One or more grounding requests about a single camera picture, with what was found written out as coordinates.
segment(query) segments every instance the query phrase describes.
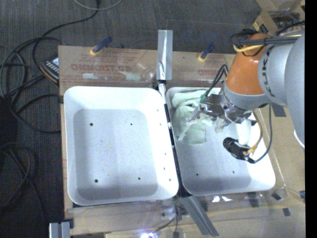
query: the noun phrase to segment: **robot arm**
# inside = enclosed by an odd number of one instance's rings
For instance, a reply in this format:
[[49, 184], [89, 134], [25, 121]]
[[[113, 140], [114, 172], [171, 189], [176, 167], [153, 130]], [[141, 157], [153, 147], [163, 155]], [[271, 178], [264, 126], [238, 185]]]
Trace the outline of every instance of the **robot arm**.
[[[279, 42], [279, 37], [252, 35], [249, 40], [271, 40], [271, 43], [246, 46], [243, 52], [238, 52], [220, 94], [216, 100], [213, 95], [208, 97], [203, 111], [208, 111], [208, 115], [218, 114], [227, 123], [241, 123], [254, 109], [268, 103], [288, 107], [295, 136], [305, 149], [305, 32], [291, 38], [284, 37], [286, 41]], [[224, 141], [224, 146], [228, 144], [233, 145], [232, 141]]]

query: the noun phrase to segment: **black cable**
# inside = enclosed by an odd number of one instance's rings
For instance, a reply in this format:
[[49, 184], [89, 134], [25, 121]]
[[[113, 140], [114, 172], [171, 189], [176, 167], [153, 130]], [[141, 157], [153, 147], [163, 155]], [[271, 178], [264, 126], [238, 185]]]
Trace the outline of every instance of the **black cable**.
[[9, 96], [10, 94], [14, 93], [15, 91], [19, 90], [20, 88], [24, 88], [26, 85], [31, 84], [31, 83], [34, 84], [34, 83], [36, 83], [37, 81], [40, 81], [41, 79], [44, 79], [44, 78], [45, 78], [44, 75], [41, 75], [41, 76], [32, 78], [32, 79], [30, 79], [29, 81], [27, 81], [27, 82], [25, 82], [25, 83], [19, 85], [18, 87], [13, 88], [10, 92], [6, 93], [4, 96], [7, 97], [7, 96]]
[[6, 208], [6, 207], [12, 205], [13, 202], [15, 202], [17, 200], [17, 198], [21, 194], [20, 190], [21, 190], [22, 186], [24, 185], [24, 183], [26, 181], [26, 178], [27, 178], [27, 176], [29, 174], [30, 167], [31, 167], [31, 157], [30, 157], [29, 153], [27, 151], [25, 151], [26, 156], [27, 156], [28, 165], [27, 165], [27, 170], [25, 172], [23, 172], [24, 168], [19, 163], [18, 159], [15, 157], [15, 154], [14, 154], [13, 150], [10, 148], [10, 145], [13, 145], [13, 144], [15, 144], [15, 143], [11, 142], [11, 143], [7, 143], [7, 144], [1, 146], [0, 147], [0, 154], [7, 155], [9, 158], [11, 158], [16, 163], [16, 165], [19, 167], [22, 181], [19, 184], [19, 186], [15, 189], [14, 193], [9, 197], [9, 199], [4, 204], [4, 206], [2, 206], [1, 208]]
[[[100, 6], [100, 0], [95, 0], [95, 1], [96, 1], [96, 7], [99, 8], [99, 6]], [[96, 10], [91, 16], [89, 16], [89, 17], [87, 17], [87, 18], [80, 19], [80, 20], [76, 20], [76, 21], [72, 21], [72, 22], [68, 22], [68, 23], [64, 23], [64, 24], [61, 24], [61, 25], [59, 25], [59, 26], [53, 27], [53, 28], [51, 28], [50, 30], [46, 31], [46, 32], [42, 35], [42, 37], [47, 36], [49, 33], [53, 32], [53, 31], [55, 31], [55, 30], [57, 30], [57, 29], [59, 29], [59, 28], [61, 28], [61, 27], [87, 21], [87, 20], [89, 20], [89, 19], [95, 17], [95, 16], [97, 15], [97, 13], [98, 13], [98, 10]], [[35, 51], [36, 51], [36, 48], [37, 48], [39, 42], [40, 42], [40, 40], [35, 43], [35, 45], [34, 45], [34, 47], [33, 47], [33, 50], [32, 50], [32, 58], [33, 58], [33, 61], [34, 61], [35, 65], [37, 66], [38, 70], [40, 70], [40, 66], [39, 66], [39, 64], [37, 63], [36, 59], [35, 59]]]
[[219, 83], [219, 81], [221, 80], [221, 77], [223, 76], [223, 74], [225, 74], [227, 76], [227, 72], [228, 72], [228, 66], [226, 64], [223, 64], [220, 69], [218, 70], [211, 87], [206, 91], [206, 94], [208, 95], [210, 93], [210, 91]]
[[[30, 44], [38, 41], [38, 40], [43, 40], [43, 39], [57, 40], [58, 41], [58, 39], [53, 38], [53, 37], [38, 37], [38, 38], [34, 38], [34, 39], [31, 39], [31, 40], [25, 41], [24, 43], [22, 43], [19, 46], [17, 46], [14, 50], [11, 51], [11, 53], [7, 56], [7, 58], [2, 63], [2, 66], [0, 68], [0, 83], [1, 83], [1, 75], [2, 75], [2, 72], [3, 72], [4, 65], [6, 64], [7, 60], [11, 57], [11, 55], [14, 54], [14, 53], [18, 53], [17, 52], [18, 50], [23, 49], [26, 46], [28, 46], [28, 45], [30, 45]], [[2, 90], [1, 84], [0, 84], [0, 95], [3, 98], [3, 100], [4, 100], [3, 103], [7, 106], [7, 108], [13, 114], [13, 116], [17, 120], [19, 120], [20, 122], [22, 122], [23, 124], [28, 126], [29, 128], [31, 128], [32, 130], [37, 131], [37, 132], [42, 132], [42, 133], [60, 133], [60, 129], [59, 130], [53, 130], [53, 131], [38, 129], [38, 128], [34, 127], [33, 125], [29, 124], [27, 121], [25, 121], [23, 118], [21, 118], [18, 114], [16, 114], [16, 112], [11, 108], [11, 104], [7, 102], [7, 100], [5, 98], [5, 94], [3, 93], [3, 90]]]
[[249, 162], [252, 163], [252, 164], [255, 164], [255, 163], [259, 162], [261, 159], [263, 159], [266, 156], [266, 154], [268, 154], [268, 152], [269, 152], [269, 150], [271, 148], [272, 138], [273, 138], [272, 111], [271, 111], [271, 109], [272, 109], [272, 105], [271, 105], [271, 103], [269, 103], [268, 121], [269, 121], [270, 136], [269, 136], [269, 143], [268, 143], [267, 149], [266, 149], [266, 151], [263, 153], [263, 155], [260, 158], [258, 158], [256, 160], [250, 159], [251, 162], [250, 161]]
[[275, 37], [277, 35], [280, 35], [281, 33], [283, 33], [284, 31], [286, 31], [287, 29], [291, 28], [291, 27], [294, 27], [294, 26], [297, 26], [297, 25], [304, 25], [305, 24], [305, 21], [302, 20], [302, 21], [299, 21], [299, 22], [296, 22], [296, 23], [293, 23], [287, 27], [284, 27], [283, 29], [277, 31], [272, 37]]
[[38, 101], [40, 99], [46, 98], [46, 97], [57, 97], [57, 98], [59, 98], [59, 95], [58, 94], [43, 94], [43, 95], [40, 95], [40, 96], [38, 96], [36, 98], [33, 98], [32, 100], [30, 100], [26, 104], [24, 104], [22, 107], [20, 107], [18, 110], [16, 110], [15, 113], [16, 114], [20, 113], [21, 111], [26, 109], [29, 105], [33, 104], [34, 102], [36, 102], [36, 101]]
[[[5, 47], [3, 45], [0, 45], [0, 48], [10, 51], [9, 48], [7, 48], [7, 47]], [[4, 67], [4, 66], [7, 66], [7, 65], [8, 66], [22, 66], [23, 67], [23, 75], [22, 75], [22, 79], [21, 79], [21, 83], [20, 84], [23, 84], [24, 81], [26, 80], [26, 67], [27, 67], [27, 65], [25, 64], [24, 59], [22, 58], [22, 56], [19, 53], [14, 52], [14, 57], [17, 57], [19, 59], [21, 65], [18, 65], [17, 63], [8, 62], [8, 63], [1, 64], [1, 68]], [[16, 101], [18, 95], [19, 95], [19, 91], [17, 91], [14, 94], [14, 96], [13, 96], [13, 98], [11, 100], [11, 104], [13, 104]]]
[[269, 44], [292, 44], [297, 41], [299, 37], [271, 37], [267, 39], [259, 40], [241, 40], [239, 41], [240, 45], [269, 45]]
[[[25, 170], [25, 168], [23, 167], [23, 164], [16, 158], [11, 146], [16, 146], [16, 147], [19, 147], [19, 148], [24, 150], [24, 152], [26, 153], [26, 156], [28, 156], [27, 170]], [[15, 190], [15, 193], [17, 191], [19, 191], [19, 194], [20, 194], [21, 193], [20, 190], [25, 183], [28, 183], [31, 186], [32, 190], [34, 191], [34, 193], [36, 195], [36, 200], [38, 201], [38, 204], [39, 204], [41, 219], [42, 219], [42, 223], [43, 223], [43, 229], [42, 229], [43, 237], [46, 237], [45, 233], [46, 233], [47, 227], [46, 227], [46, 221], [45, 221], [45, 217], [44, 217], [43, 205], [42, 205], [39, 193], [38, 193], [37, 189], [35, 188], [35, 185], [34, 185], [32, 179], [29, 177], [29, 171], [30, 171], [30, 166], [31, 166], [30, 159], [31, 158], [30, 158], [30, 154], [28, 153], [28, 151], [30, 151], [30, 149], [23, 147], [23, 146], [19, 146], [19, 144], [16, 142], [9, 142], [9, 143], [6, 143], [6, 144], [0, 146], [0, 153], [6, 154], [8, 157], [10, 157], [14, 161], [14, 163], [19, 168], [21, 176], [23, 177], [22, 182], [20, 183], [18, 188]], [[18, 198], [19, 195], [17, 195], [15, 198], [13, 198], [14, 194], [10, 197], [10, 200], [6, 203], [6, 205], [0, 208], [1, 210], [5, 210], [8, 206], [12, 205], [12, 203], [16, 201], [16, 199]]]
[[177, 218], [177, 216], [176, 216], [176, 223], [175, 223], [175, 230], [174, 230], [174, 233], [176, 233], [176, 231], [177, 231], [177, 224], [178, 224], [178, 218]]
[[242, 52], [242, 54], [243, 54], [245, 57], [255, 57], [256, 55], [258, 55], [258, 54], [261, 52], [261, 50], [262, 50], [264, 47], [265, 47], [265, 46], [260, 47], [259, 50], [256, 51], [256, 52], [255, 52], [254, 54], [252, 54], [252, 55], [247, 55], [247, 54], [245, 54], [244, 52]]
[[172, 219], [171, 221], [169, 221], [168, 223], [166, 223], [164, 226], [161, 226], [160, 228], [156, 229], [156, 230], [153, 232], [153, 234], [155, 234], [155, 233], [157, 233], [158, 231], [160, 231], [160, 230], [166, 228], [167, 226], [169, 226], [175, 219], [177, 219], [177, 218]]

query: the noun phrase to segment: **white cloth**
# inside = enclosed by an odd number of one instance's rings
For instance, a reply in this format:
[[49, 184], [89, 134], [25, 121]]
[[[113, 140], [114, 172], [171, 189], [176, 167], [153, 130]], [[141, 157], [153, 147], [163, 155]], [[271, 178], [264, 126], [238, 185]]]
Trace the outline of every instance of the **white cloth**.
[[205, 90], [197, 90], [185, 93], [176, 93], [172, 99], [172, 105], [176, 108], [172, 118], [173, 132], [176, 139], [184, 144], [202, 144], [206, 141], [206, 124], [203, 120], [207, 117], [201, 114], [200, 119], [187, 122], [195, 107], [199, 105], [200, 96]]

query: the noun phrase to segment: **yellow cable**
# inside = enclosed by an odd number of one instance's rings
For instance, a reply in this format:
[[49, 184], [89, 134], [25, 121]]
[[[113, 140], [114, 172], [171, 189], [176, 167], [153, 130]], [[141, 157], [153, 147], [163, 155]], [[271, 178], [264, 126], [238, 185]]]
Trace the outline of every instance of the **yellow cable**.
[[[301, 34], [289, 35], [289, 36], [286, 36], [286, 37], [301, 37]], [[248, 46], [248, 47], [245, 47], [245, 48], [238, 48], [235, 44], [233, 44], [233, 48], [234, 48], [234, 50], [235, 50], [236, 52], [249, 51], [249, 50], [253, 50], [253, 49], [260, 48], [260, 47], [262, 47], [262, 46], [264, 46], [264, 44]]]
[[254, 154], [256, 148], [258, 147], [258, 145], [259, 145], [259, 143], [260, 143], [260, 141], [261, 141], [261, 139], [262, 139], [262, 135], [263, 135], [263, 130], [262, 130], [262, 126], [261, 126], [260, 120], [259, 120], [259, 118], [257, 117], [257, 115], [256, 115], [255, 112], [253, 112], [253, 115], [254, 115], [254, 117], [256, 118], [257, 123], [258, 123], [259, 128], [260, 128], [260, 136], [259, 136], [259, 139], [257, 140], [257, 142], [256, 142], [248, 151], [244, 151], [244, 152], [243, 152], [243, 154], [245, 154], [245, 155], [249, 155], [249, 154], [253, 155], [253, 154]]
[[253, 50], [253, 49], [257, 49], [257, 48], [260, 48], [264, 45], [253, 45], [253, 46], [248, 46], [246, 48], [238, 48], [236, 45], [233, 45], [233, 48], [236, 52], [244, 52], [244, 51], [248, 51], [248, 50]]

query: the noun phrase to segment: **towel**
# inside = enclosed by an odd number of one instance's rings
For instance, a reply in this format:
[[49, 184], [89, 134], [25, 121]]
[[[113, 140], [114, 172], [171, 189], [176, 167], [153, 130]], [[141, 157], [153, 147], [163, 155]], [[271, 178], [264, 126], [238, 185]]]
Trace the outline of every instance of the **towel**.
[[200, 119], [187, 122], [187, 118], [199, 105], [200, 96], [205, 90], [197, 90], [185, 93], [176, 93], [172, 98], [172, 105], [176, 108], [172, 118], [173, 132], [178, 142], [184, 144], [203, 144], [206, 141], [206, 119], [205, 114], [200, 114]]

